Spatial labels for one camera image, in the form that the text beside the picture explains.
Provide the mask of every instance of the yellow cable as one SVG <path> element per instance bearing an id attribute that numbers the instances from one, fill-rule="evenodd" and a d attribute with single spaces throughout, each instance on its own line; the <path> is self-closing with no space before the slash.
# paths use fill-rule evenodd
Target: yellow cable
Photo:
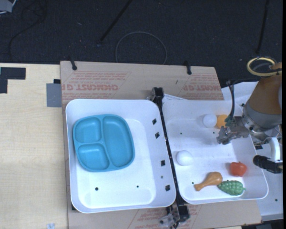
<path id="1" fill-rule="evenodd" d="M 255 72 L 254 70 L 251 69 L 251 63 L 255 60 L 265 60 L 265 61 L 268 61 L 272 64 L 275 64 L 276 62 L 274 62 L 272 59 L 269 59 L 269 58 L 264 58 L 264 57 L 256 57 L 256 58 L 253 58 L 251 59 L 248 63 L 247 63 L 247 70 L 253 74 L 253 75 L 258 75 L 258 76 L 272 76 L 272 75 L 278 75 L 278 74 L 282 74 L 282 70 L 280 71 L 273 71 L 273 72 L 269 72 L 269 73 L 258 73 L 258 72 Z"/>

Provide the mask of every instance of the cardboard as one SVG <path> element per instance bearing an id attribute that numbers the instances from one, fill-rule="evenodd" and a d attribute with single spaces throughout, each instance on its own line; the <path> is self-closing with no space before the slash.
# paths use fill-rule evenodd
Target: cardboard
<path id="1" fill-rule="evenodd" d="M 166 208 L 130 209 L 114 212 L 83 214 L 72 209 L 68 143 L 66 134 L 66 104 L 76 98 L 146 99 L 153 87 L 162 87 L 165 94 L 188 100 L 223 100 L 215 68 L 185 66 L 124 64 L 103 62 L 61 62 L 61 92 L 64 126 L 67 205 L 70 229 L 164 229 L 159 219 Z M 181 229 L 207 229 L 261 223 L 255 200 L 188 205 L 190 218 Z"/>

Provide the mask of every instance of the red tomato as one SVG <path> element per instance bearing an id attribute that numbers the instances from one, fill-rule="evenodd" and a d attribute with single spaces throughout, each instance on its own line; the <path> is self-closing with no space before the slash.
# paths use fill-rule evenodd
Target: red tomato
<path id="1" fill-rule="evenodd" d="M 230 170 L 233 176 L 242 177 L 247 170 L 247 166 L 241 162 L 232 162 Z"/>

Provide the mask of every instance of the light wood surface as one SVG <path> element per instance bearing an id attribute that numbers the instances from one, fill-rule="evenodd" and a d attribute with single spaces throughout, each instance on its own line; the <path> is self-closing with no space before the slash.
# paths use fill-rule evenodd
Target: light wood surface
<path id="1" fill-rule="evenodd" d="M 0 94 L 0 229 L 68 228 L 62 108 L 47 107 L 59 65 L 26 67 Z"/>

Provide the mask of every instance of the orange object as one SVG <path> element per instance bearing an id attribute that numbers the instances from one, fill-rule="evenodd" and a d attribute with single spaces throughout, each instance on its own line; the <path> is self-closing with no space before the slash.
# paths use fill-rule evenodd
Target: orange object
<path id="1" fill-rule="evenodd" d="M 232 162 L 230 164 L 231 174 L 236 177 L 242 177 L 247 170 L 247 166 L 242 162 Z"/>
<path id="2" fill-rule="evenodd" d="M 220 116 L 217 117 L 217 123 L 216 126 L 220 129 L 222 126 L 225 126 L 226 122 L 225 119 L 228 116 L 226 114 L 221 114 Z"/>
<path id="3" fill-rule="evenodd" d="M 206 179 L 199 184 L 195 184 L 194 188 L 196 191 L 200 191 L 202 188 L 206 186 L 216 186 L 223 181 L 223 177 L 218 171 L 211 172 Z"/>

